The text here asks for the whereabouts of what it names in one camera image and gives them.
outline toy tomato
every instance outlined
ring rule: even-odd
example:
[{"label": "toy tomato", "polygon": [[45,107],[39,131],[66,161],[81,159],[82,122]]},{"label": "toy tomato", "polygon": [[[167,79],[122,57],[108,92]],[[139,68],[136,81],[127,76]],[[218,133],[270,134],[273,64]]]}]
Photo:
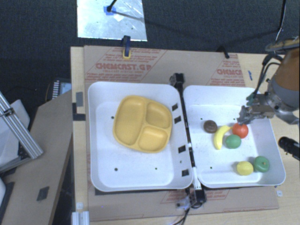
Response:
[{"label": "toy tomato", "polygon": [[240,138],[245,138],[248,135],[248,127],[246,124],[238,124],[235,123],[234,126],[232,127],[232,133],[239,136]]}]

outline metal sheet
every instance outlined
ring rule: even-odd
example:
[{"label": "metal sheet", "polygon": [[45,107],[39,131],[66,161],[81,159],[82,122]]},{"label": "metal sheet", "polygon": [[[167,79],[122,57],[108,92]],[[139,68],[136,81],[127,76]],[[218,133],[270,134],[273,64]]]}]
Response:
[{"label": "metal sheet", "polygon": [[142,0],[77,0],[77,26],[80,38],[147,41]]}]

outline banana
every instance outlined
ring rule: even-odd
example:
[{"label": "banana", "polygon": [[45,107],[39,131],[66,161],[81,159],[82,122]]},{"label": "banana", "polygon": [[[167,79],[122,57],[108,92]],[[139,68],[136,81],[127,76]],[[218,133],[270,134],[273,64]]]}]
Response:
[{"label": "banana", "polygon": [[216,149],[220,150],[223,144],[223,136],[225,133],[227,133],[229,130],[231,129],[231,127],[224,125],[220,128],[218,128],[218,130],[215,132],[215,136],[214,136],[214,145],[216,147]]}]

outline wooden edge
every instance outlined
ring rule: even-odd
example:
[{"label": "wooden edge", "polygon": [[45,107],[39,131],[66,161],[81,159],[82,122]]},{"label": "wooden edge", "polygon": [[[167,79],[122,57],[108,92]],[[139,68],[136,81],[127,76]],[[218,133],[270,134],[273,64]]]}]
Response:
[{"label": "wooden edge", "polygon": [[[84,50],[82,47],[71,47],[72,104],[76,103],[76,94],[78,92],[82,92],[84,98],[83,51]],[[85,114],[84,99],[82,106],[76,106],[76,112]],[[87,151],[85,127],[86,125],[84,120],[73,120],[75,209],[77,212],[88,211]]]}]

